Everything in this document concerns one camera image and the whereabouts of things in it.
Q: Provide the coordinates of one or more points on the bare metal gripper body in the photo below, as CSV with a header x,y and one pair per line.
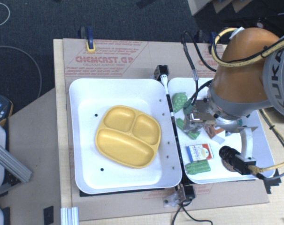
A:
x,y
202,114

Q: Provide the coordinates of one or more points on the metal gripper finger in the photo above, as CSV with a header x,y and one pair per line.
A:
x,y
188,126
199,126

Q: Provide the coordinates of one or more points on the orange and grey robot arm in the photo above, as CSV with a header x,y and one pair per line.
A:
x,y
240,78

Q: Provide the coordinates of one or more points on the green toy pea pod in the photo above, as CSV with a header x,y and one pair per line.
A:
x,y
194,135

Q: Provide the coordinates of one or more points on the orange and brown carton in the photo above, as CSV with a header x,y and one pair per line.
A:
x,y
213,131

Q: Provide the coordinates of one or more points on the thin black and white rod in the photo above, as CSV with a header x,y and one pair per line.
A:
x,y
171,109

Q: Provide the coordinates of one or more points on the white blue red carton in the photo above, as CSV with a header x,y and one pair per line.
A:
x,y
200,152

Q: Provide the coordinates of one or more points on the brown round biscuit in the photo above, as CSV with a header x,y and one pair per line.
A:
x,y
226,165

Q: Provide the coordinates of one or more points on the white plastic tray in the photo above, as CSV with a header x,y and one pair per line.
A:
x,y
90,177
217,174

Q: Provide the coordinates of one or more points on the yellow divided plate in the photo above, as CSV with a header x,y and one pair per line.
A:
x,y
125,142

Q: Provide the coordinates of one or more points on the brown cardboard board red print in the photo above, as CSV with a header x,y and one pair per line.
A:
x,y
113,62

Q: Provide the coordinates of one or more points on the black cylinder on white bracket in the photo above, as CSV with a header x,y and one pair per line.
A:
x,y
235,159

